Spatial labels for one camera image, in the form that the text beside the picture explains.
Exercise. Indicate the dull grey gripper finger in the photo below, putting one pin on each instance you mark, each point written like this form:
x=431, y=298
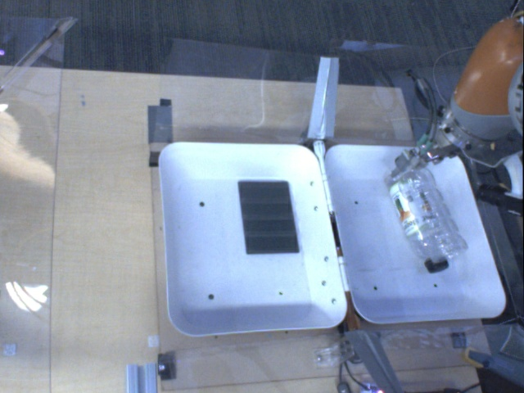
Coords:
x=407, y=161

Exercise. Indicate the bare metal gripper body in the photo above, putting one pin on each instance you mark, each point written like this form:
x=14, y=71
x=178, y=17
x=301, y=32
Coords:
x=452, y=137

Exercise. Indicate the clear plastic bottle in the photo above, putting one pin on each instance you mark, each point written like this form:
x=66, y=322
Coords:
x=427, y=219

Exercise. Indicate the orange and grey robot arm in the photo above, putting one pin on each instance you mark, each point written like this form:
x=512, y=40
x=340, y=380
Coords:
x=485, y=76

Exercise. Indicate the white plastic tray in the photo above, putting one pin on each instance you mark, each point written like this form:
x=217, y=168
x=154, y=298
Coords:
x=213, y=236
x=368, y=244

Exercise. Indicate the dark grey rectangular pad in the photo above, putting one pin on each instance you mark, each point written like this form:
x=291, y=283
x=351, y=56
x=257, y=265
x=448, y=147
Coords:
x=269, y=217

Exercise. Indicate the black cylinder on white bracket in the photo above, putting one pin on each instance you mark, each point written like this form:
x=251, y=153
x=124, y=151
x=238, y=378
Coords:
x=497, y=197

